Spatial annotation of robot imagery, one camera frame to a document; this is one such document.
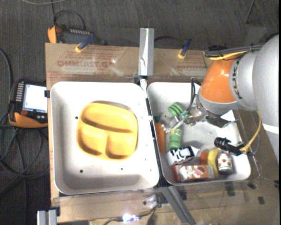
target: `gray carpet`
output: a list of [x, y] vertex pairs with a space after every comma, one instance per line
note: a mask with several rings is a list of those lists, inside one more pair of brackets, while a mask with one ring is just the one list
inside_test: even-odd
[[[50, 0], [29, 0], [36, 3]], [[155, 29], [159, 48], [180, 48], [187, 38], [190, 49], [207, 50], [213, 45], [228, 48], [256, 44], [279, 33], [279, 0], [255, 0], [247, 23], [245, 20], [252, 0], [69, 0], [54, 4], [55, 13], [61, 10], [77, 12], [107, 45], [138, 46], [139, 29]], [[81, 27], [74, 15], [63, 14], [58, 24]], [[27, 78], [45, 80], [44, 44], [49, 42], [47, 29], [53, 26], [51, 5], [32, 5], [21, 0], [0, 0], [0, 49], [6, 54], [13, 81]], [[0, 54], [0, 119], [7, 111], [9, 95], [8, 72]], [[0, 129], [0, 151], [3, 153], [12, 137], [12, 129]], [[18, 135], [27, 166], [40, 145], [38, 131], [21, 131]], [[30, 168], [36, 173], [48, 164], [48, 142], [42, 138], [41, 153]], [[19, 150], [13, 145], [6, 163], [22, 169]], [[15, 175], [0, 168], [0, 192]], [[48, 171], [41, 177], [20, 180], [0, 195], [0, 225], [36, 224], [37, 210], [50, 208]]]

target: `yellow cable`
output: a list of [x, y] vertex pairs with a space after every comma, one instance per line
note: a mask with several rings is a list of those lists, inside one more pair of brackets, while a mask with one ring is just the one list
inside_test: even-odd
[[245, 145], [243, 148], [240, 148], [239, 150], [243, 153], [247, 153], [248, 149], [250, 148], [251, 144], [253, 143], [253, 141], [255, 140], [255, 138], [257, 137], [258, 133], [260, 132], [261, 129], [261, 117], [259, 112], [257, 111], [257, 114], [259, 116], [259, 125], [258, 125], [258, 129], [256, 131], [256, 133], [254, 134], [254, 136], [251, 138], [251, 140], [247, 143], [247, 145]]
[[209, 59], [211, 59], [211, 60], [221, 60], [221, 59], [225, 59], [225, 58], [232, 57], [232, 56], [242, 54], [242, 53], [246, 53], [246, 52], [247, 51], [233, 52], [233, 53], [229, 53], [229, 54], [226, 54], [226, 55], [223, 55], [223, 56], [220, 56], [220, 57], [209, 57]]

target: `floor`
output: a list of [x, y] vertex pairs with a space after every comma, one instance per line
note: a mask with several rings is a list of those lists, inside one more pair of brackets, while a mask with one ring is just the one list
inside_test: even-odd
[[[250, 14], [253, 0], [67, 0], [54, 3], [54, 6], [36, 4], [50, 1], [0, 0], [0, 51], [10, 66], [7, 67], [0, 52], [0, 119], [7, 111], [12, 82], [21, 78], [46, 80], [44, 44], [49, 42], [47, 30], [54, 25], [54, 15], [59, 11], [66, 12], [58, 16], [57, 24], [81, 28], [78, 14], [88, 30], [107, 45], [115, 46], [138, 47], [139, 29], [143, 27], [154, 28], [156, 38], [166, 37], [156, 40], [156, 48], [179, 49], [187, 38], [191, 38], [192, 50], [207, 50], [214, 45], [227, 48], [255, 45], [278, 34], [280, 28], [280, 0], [255, 0]], [[241, 115], [250, 138], [256, 126], [250, 113], [241, 112]], [[10, 127], [0, 129], [1, 153], [12, 135]], [[0, 224], [34, 225], [37, 211], [51, 207], [46, 138], [46, 129], [42, 134], [23, 130], [18, 135], [23, 163], [16, 147], [6, 158], [10, 166], [22, 171], [40, 149], [38, 160], [28, 171], [30, 174], [44, 171], [40, 176], [15, 180], [17, 176], [0, 168]], [[234, 183], [232, 193], [227, 184], [184, 188], [185, 204], [197, 224], [280, 224], [279, 186], [275, 182], [279, 182], [279, 164], [264, 130], [261, 141], [255, 159], [250, 158], [250, 179]], [[117, 206], [125, 207], [125, 201], [111, 203], [101, 213], [92, 206], [98, 216], [91, 217], [91, 222], [87, 223], [104, 224], [109, 217], [120, 216], [121, 210]], [[143, 217], [139, 224], [146, 224], [148, 218]], [[166, 203], [152, 218], [155, 223], [150, 221], [148, 224], [181, 224]]]

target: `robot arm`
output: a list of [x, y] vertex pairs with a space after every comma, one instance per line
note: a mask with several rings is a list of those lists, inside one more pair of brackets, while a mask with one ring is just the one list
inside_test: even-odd
[[279, 35], [259, 51], [235, 60], [215, 60], [198, 92], [207, 116], [231, 109], [258, 111], [279, 162]]

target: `display screen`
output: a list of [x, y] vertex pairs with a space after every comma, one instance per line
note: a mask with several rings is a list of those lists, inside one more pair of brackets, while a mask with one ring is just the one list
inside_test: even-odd
[[25, 85], [23, 110], [47, 113], [48, 104], [45, 97], [46, 87], [32, 84]]

